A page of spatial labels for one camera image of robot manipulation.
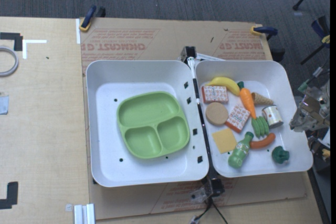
white ring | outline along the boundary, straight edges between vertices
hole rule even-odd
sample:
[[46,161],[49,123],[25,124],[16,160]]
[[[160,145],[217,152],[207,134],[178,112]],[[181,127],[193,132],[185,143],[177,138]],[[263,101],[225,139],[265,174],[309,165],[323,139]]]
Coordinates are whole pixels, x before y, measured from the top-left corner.
[[14,50],[9,49],[7,47],[0,47],[0,51],[5,51],[5,52],[13,55],[13,57],[15,59],[15,63],[14,63],[14,65],[11,69],[9,69],[8,71],[5,71],[5,72],[0,72],[0,77],[6,77],[6,76],[9,76],[9,75],[11,75],[15,72],[15,70],[17,69],[17,66],[19,65],[19,58],[17,57]]

white tray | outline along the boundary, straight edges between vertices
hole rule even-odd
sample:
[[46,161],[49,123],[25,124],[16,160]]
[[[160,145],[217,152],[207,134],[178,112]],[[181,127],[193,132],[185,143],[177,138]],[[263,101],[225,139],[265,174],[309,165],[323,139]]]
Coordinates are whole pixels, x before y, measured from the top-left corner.
[[[206,120],[206,128],[212,152],[213,164],[217,172],[225,177],[242,177],[263,174],[275,174],[286,172],[307,171],[313,164],[312,153],[309,150],[305,133],[297,133],[290,129],[289,122],[296,112],[296,103],[283,66],[274,61],[201,61],[196,66],[196,77],[199,90],[214,77],[229,77],[236,82],[243,81],[251,92],[258,92],[271,98],[277,106],[283,125],[270,129],[275,133],[276,139],[269,147],[259,150],[250,150],[243,165],[235,169],[228,164],[228,153],[221,154],[212,138],[212,133],[226,128],[214,126]],[[230,112],[234,105],[242,102],[239,97],[228,93],[229,102],[225,105]],[[202,103],[203,114],[207,104]],[[257,116],[261,116],[261,110],[265,106],[256,106]],[[240,133],[233,131],[237,141],[244,138],[246,132],[252,132],[251,118]],[[272,150],[276,146],[282,146],[289,151],[290,158],[287,163],[277,164],[272,160]]]
[[[179,61],[95,61],[88,66],[86,76],[91,170],[98,184],[118,187],[193,181],[206,176],[209,162],[193,79],[186,64]],[[128,151],[122,139],[117,108],[129,97],[154,91],[165,91],[177,98],[188,121],[190,140],[175,153],[140,159]]]
[[[95,61],[87,68],[87,91],[91,144],[91,171],[101,186],[118,187],[152,183],[194,181],[204,178],[209,161],[202,125],[196,105],[193,79],[189,67],[180,61]],[[230,77],[244,81],[251,92],[270,97],[277,105],[284,124],[271,129],[276,140],[269,148],[253,150],[240,169],[227,164],[228,154],[220,154],[212,133],[226,128],[209,124],[205,119],[213,164],[225,177],[242,177],[274,173],[300,172],[313,164],[306,135],[290,130],[289,122],[296,104],[284,68],[274,61],[201,61],[196,66],[199,92],[213,77]],[[190,127],[186,147],[167,156],[140,159],[124,144],[117,124],[117,108],[121,101],[138,94],[166,91],[177,98]],[[230,111],[240,99],[229,93]],[[261,115],[261,107],[256,107]],[[252,131],[250,119],[244,129],[234,133],[236,140]],[[271,151],[281,145],[290,152],[288,163],[276,164]]]

white can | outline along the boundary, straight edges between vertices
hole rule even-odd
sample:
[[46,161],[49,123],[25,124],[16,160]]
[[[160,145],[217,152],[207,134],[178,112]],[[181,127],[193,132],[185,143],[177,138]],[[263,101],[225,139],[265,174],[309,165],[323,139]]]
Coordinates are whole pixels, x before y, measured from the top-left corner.
[[262,109],[262,112],[270,129],[283,125],[282,118],[276,105],[267,106]]

table top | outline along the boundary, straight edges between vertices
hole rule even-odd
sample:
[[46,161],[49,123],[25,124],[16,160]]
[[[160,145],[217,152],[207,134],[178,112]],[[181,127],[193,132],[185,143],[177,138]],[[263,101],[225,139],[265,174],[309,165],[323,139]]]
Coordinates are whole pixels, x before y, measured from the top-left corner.
[[[27,43],[26,59],[18,51],[18,69],[0,78],[0,92],[9,96],[8,114],[0,115],[0,199],[6,198],[9,182],[19,186],[17,205],[0,210],[0,219],[4,223],[72,223],[72,205],[90,203],[76,20],[2,17],[0,32],[47,41]],[[12,46],[8,40],[1,40],[0,45]],[[0,71],[11,63],[11,57],[0,52]],[[300,174],[306,188],[302,198],[231,205],[220,207],[220,211],[228,223],[322,223],[308,174]],[[202,212],[197,209],[99,222],[188,223]],[[214,208],[201,219],[202,223],[221,221]]]

green bottle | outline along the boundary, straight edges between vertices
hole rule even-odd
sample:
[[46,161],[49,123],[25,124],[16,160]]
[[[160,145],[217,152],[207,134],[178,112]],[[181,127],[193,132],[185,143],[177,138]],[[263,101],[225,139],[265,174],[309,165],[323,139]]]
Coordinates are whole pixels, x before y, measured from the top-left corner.
[[232,155],[229,157],[229,166],[233,168],[240,168],[242,166],[243,160],[247,156],[250,149],[250,141],[253,137],[253,133],[246,132],[245,138],[237,143],[235,149],[232,152]]

